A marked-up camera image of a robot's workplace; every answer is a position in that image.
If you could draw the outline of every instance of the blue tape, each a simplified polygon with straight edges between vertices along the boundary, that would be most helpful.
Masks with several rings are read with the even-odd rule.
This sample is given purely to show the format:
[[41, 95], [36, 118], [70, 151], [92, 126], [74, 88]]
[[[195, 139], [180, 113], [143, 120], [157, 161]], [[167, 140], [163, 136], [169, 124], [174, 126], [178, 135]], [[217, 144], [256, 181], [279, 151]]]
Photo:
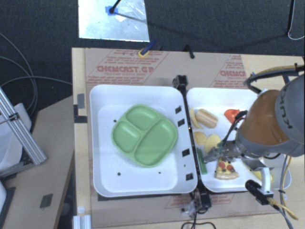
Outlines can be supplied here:
[[152, 47], [157, 43], [157, 41], [151, 41], [150, 43], [147, 44], [146, 47], [143, 48], [143, 50], [140, 52], [141, 55], [144, 55], [147, 53], [147, 51], [149, 51], [150, 49], [152, 49]]
[[105, 11], [106, 11], [106, 13], [107, 13], [108, 15], [113, 16], [113, 15], [115, 15], [116, 13], [119, 12], [119, 9], [118, 9], [118, 8], [115, 8], [115, 9], [114, 9], [114, 12], [113, 12], [113, 13], [110, 13], [110, 12], [109, 12], [109, 9], [111, 9], [111, 8], [112, 8], [112, 6], [106, 6], [106, 7], [105, 7]]

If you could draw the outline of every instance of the black carpet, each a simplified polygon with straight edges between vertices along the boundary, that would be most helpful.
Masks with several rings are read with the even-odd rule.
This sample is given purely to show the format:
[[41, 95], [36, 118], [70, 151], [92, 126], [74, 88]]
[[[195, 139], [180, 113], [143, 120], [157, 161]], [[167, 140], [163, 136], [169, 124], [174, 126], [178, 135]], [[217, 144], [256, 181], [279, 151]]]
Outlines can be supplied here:
[[[145, 0], [156, 49], [304, 56], [304, 39], [286, 36], [291, 0]], [[78, 0], [0, 0], [0, 32], [29, 61], [35, 75], [71, 82], [71, 48], [131, 48], [144, 43], [78, 38]], [[304, 35], [305, 0], [296, 0], [292, 36]], [[0, 56], [25, 65], [0, 38]], [[25, 73], [0, 59], [0, 84]], [[37, 80], [37, 110], [71, 95], [71, 87]], [[3, 87], [15, 104], [29, 105], [32, 87], [22, 80]]]

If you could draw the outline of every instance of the aluminum rail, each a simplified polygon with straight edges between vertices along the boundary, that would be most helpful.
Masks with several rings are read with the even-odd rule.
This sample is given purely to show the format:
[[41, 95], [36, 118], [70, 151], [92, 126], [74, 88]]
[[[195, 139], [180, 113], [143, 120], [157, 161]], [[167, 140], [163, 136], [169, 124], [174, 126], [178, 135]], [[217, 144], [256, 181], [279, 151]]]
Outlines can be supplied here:
[[4, 91], [0, 87], [0, 114], [3, 116], [4, 120], [7, 121], [9, 127], [12, 129], [15, 136], [18, 138], [22, 144], [24, 150], [27, 152], [32, 162], [35, 165], [39, 165], [47, 159], [42, 150], [38, 147], [32, 135], [25, 127], [22, 120], [19, 118], [18, 113], [16, 113], [13, 105], [8, 100]]

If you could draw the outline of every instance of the wooden table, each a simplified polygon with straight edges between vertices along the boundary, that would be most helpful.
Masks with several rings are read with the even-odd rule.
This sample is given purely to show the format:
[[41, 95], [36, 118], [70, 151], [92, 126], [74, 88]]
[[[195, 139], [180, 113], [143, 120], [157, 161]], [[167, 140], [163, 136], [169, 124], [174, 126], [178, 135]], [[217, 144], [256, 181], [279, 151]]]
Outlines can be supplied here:
[[[201, 53], [195, 53], [195, 56], [200, 56]], [[304, 64], [301, 57], [280, 57], [280, 56], [260, 56], [260, 55], [241, 55], [244, 65], [244, 70], [247, 77], [251, 72], [256, 73], [270, 69], [277, 66], [293, 65], [295, 62]], [[84, 102], [86, 103], [86, 73], [85, 73], [85, 50], [72, 50], [72, 64], [73, 64], [73, 101], [74, 105], [78, 104], [78, 94], [84, 94]], [[284, 83], [281, 77], [261, 80], [256, 83], [256, 86], [267, 89], [281, 89]], [[87, 106], [78, 109], [78, 115], [87, 116]], [[75, 162], [76, 162], [76, 194], [78, 216], [91, 214], [91, 200], [90, 200], [90, 173], [89, 173], [89, 156], [88, 156], [88, 136], [85, 134], [88, 131], [86, 123], [77, 123], [74, 125], [75, 131]], [[293, 158], [290, 166], [292, 175], [291, 186], [286, 190], [288, 200], [288, 207], [299, 216], [299, 221], [292, 221], [295, 229], [303, 228], [305, 225], [305, 185], [304, 185], [304, 156]], [[236, 228], [278, 228], [285, 229], [287, 225], [284, 218], [280, 214], [267, 214], [255, 216], [241, 216], [231, 218], [216, 218], [205, 221], [213, 222], [218, 229], [236, 229]], [[178, 229], [181, 227], [182, 221], [155, 223], [145, 225], [132, 225], [124, 227], [124, 229]]]
[[[4, 229], [57, 228], [74, 166], [71, 97], [39, 111], [33, 138], [47, 160], [4, 181], [5, 188], [16, 188]], [[40, 208], [43, 197], [48, 195], [51, 204]]]

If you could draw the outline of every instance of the white tray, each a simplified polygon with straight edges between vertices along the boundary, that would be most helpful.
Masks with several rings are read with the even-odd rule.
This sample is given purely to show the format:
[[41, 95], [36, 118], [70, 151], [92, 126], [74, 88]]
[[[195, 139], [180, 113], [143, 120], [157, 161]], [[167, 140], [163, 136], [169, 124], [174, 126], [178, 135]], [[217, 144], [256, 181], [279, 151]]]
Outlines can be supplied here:
[[[193, 126], [193, 132], [201, 131], [207, 136], [217, 134], [223, 139], [231, 126], [231, 123], [224, 116], [225, 111], [227, 109], [239, 109], [240, 111], [249, 110], [256, 98], [257, 95], [252, 91], [242, 89], [193, 88], [189, 90], [187, 93], [187, 102], [189, 107], [194, 108], [195, 113], [197, 110], [203, 108], [218, 118], [218, 124], [215, 128], [210, 129], [203, 126], [204, 129], [202, 130]], [[234, 140], [235, 134], [236, 132], [232, 131], [228, 140]], [[268, 167], [274, 167], [270, 172], [273, 177], [271, 189], [279, 189], [284, 155], [280, 155], [273, 160], [263, 158], [262, 162]], [[236, 159], [233, 166], [239, 173], [239, 177], [233, 180], [219, 180], [214, 177], [217, 161], [207, 163], [207, 174], [201, 175], [203, 184], [207, 189], [216, 193], [247, 191], [245, 183], [249, 179], [261, 184], [261, 181], [246, 168], [241, 159]], [[285, 180], [285, 187], [288, 187], [290, 183], [291, 176], [288, 172]]]
[[[169, 155], [156, 167], [142, 167], [112, 143], [111, 131], [126, 110], [145, 104], [171, 120], [178, 139]], [[181, 93], [172, 87], [98, 85], [91, 90], [93, 183], [105, 197], [189, 193], [197, 186], [197, 174]], [[178, 121], [185, 124], [178, 127]], [[189, 150], [183, 156], [182, 151]]]

